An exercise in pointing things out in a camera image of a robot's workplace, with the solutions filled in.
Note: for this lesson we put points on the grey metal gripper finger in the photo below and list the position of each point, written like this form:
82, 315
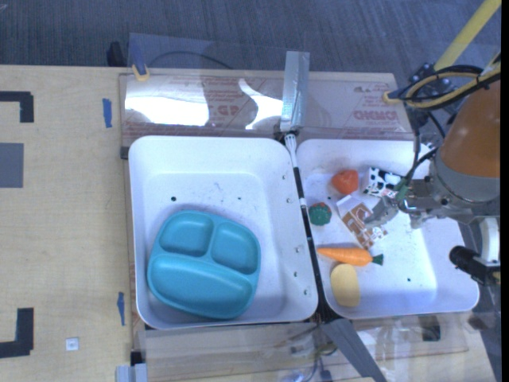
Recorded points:
390, 205
375, 216

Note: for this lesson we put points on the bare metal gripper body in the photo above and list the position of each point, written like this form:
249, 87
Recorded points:
427, 203

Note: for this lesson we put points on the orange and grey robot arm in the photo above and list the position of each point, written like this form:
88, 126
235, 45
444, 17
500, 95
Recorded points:
475, 133

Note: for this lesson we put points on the brown and white carton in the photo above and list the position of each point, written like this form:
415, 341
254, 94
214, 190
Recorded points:
356, 221

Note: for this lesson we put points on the black and white cow-print carton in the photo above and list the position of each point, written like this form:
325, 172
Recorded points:
378, 179

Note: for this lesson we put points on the orange red toy strawberry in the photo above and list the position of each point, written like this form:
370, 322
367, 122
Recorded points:
345, 181

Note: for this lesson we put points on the orange toy carrot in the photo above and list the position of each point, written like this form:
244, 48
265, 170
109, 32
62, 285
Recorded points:
348, 255

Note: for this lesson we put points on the green toy broccoli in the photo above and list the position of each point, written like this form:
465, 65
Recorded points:
320, 214

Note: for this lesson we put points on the white plastic tray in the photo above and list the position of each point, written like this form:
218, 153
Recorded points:
401, 277
222, 165

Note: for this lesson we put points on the yellow oval toy bread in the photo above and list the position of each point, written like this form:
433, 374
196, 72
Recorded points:
345, 285

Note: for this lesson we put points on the brown cardboard board red print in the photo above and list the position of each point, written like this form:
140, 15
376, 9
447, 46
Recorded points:
342, 106

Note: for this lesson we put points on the blue divided plate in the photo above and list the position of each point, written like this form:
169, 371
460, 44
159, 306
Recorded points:
199, 281

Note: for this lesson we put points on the black cylinder on white bracket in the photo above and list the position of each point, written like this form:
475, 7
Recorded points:
475, 263

